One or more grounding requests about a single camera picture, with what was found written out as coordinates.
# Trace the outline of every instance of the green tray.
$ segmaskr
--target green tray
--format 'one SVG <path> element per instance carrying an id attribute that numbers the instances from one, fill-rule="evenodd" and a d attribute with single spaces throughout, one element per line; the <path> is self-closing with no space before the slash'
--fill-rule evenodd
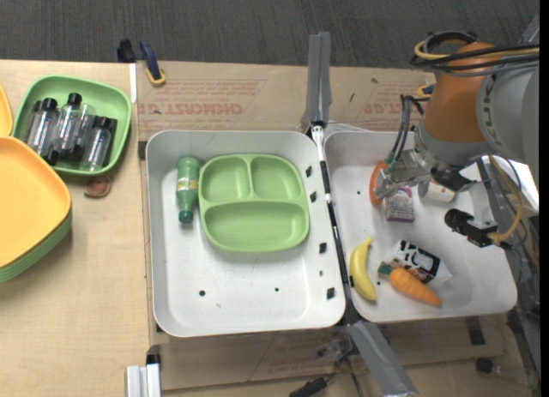
<path id="1" fill-rule="evenodd" d="M 286 250 L 309 232 L 303 182 L 295 166 L 280 156 L 213 158 L 200 171 L 198 189 L 202 227 L 222 250 Z"/>
<path id="2" fill-rule="evenodd" d="M 36 101 L 53 98 L 59 106 L 64 105 L 70 93 L 79 93 L 82 103 L 91 105 L 97 115 L 114 118 L 117 127 L 111 140 L 111 154 L 108 164 L 95 171 L 81 170 L 79 164 L 59 160 L 52 168 L 55 171 L 80 176 L 96 176 L 111 170 L 120 159 L 124 144 L 130 132 L 131 103 L 125 93 L 115 87 L 69 75 L 47 75 L 39 78 L 28 89 L 15 116 L 12 136 L 21 139 L 27 120 Z"/>

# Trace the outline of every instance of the yellow cable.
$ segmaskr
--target yellow cable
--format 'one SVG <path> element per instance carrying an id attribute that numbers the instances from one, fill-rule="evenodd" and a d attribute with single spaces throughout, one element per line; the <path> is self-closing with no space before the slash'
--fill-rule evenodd
<path id="1" fill-rule="evenodd" d="M 419 42 L 414 48 L 413 52 L 417 57 L 423 58 L 425 60 L 438 60 L 439 58 L 450 57 L 450 54 L 430 54 L 428 52 L 423 52 L 420 48 L 425 43 L 424 40 Z M 491 54 L 481 54 L 479 56 L 472 57 L 507 57 L 507 56 L 525 56 L 528 54 L 540 54 L 540 48 L 527 48 L 524 50 L 512 50 L 512 51 L 498 51 Z"/>
<path id="2" fill-rule="evenodd" d="M 516 189 L 515 185 L 513 185 L 513 183 L 510 181 L 509 176 L 507 176 L 507 173 L 505 173 L 501 169 L 498 162 L 492 156 L 490 156 L 489 158 L 490 158 L 490 163 L 496 168 L 499 176 L 501 176 L 505 184 L 511 189 L 513 194 L 515 194 L 516 199 L 518 200 L 518 208 L 516 210 L 516 216 L 510 228 L 506 232 L 489 232 L 488 233 L 488 238 L 490 238 L 494 244 L 499 245 L 501 242 L 504 242 L 509 237 L 511 237 L 513 232 L 515 232 L 515 229 L 518 227 L 519 223 L 521 223 L 522 199 L 521 199 L 521 195 L 518 192 L 518 189 Z"/>

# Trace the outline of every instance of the stacked plates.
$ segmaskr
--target stacked plates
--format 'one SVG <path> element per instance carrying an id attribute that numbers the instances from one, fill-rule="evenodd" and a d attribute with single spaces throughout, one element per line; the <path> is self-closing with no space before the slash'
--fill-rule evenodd
<path id="1" fill-rule="evenodd" d="M 71 226 L 63 180 L 24 142 L 9 137 L 11 116 L 0 87 L 0 282 L 30 268 Z"/>

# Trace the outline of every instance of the gray carpet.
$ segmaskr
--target gray carpet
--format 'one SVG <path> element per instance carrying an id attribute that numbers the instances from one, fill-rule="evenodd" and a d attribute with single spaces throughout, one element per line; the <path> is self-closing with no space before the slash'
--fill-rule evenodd
<path id="1" fill-rule="evenodd" d="M 332 66 L 407 68 L 429 31 L 515 43 L 540 0 L 1 0 L 0 58 L 116 62 L 129 38 L 159 60 L 306 65 L 329 31 Z"/>

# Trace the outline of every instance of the metal clamp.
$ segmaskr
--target metal clamp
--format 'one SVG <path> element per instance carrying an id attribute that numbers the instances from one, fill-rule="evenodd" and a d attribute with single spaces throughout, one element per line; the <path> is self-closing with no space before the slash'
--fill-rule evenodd
<path id="1" fill-rule="evenodd" d="M 142 58 L 147 63 L 145 72 L 147 73 L 148 79 L 154 86 L 163 85 L 166 82 L 166 76 L 164 75 L 164 71 L 158 65 L 153 47 L 147 40 L 142 40 L 139 42 L 139 49 L 142 53 L 142 57 L 139 58 Z M 131 42 L 129 39 L 120 40 L 120 45 L 117 48 L 117 55 L 118 61 L 121 63 L 135 63 L 138 58 L 131 47 Z"/>

